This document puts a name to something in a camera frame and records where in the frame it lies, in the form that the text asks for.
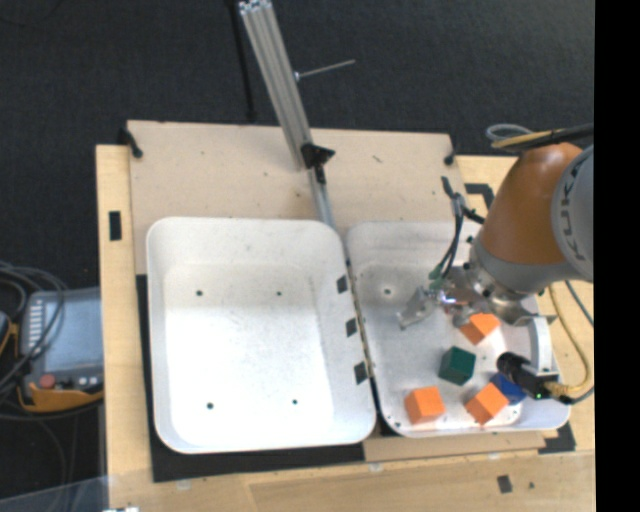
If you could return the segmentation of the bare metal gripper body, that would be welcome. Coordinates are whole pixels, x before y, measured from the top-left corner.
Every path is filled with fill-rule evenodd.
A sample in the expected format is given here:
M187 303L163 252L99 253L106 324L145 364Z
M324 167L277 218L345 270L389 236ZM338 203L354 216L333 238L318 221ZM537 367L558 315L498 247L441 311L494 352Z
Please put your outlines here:
M486 270L474 266L454 266L444 278L445 296L456 305L497 317L534 317L536 302L530 296L513 291Z

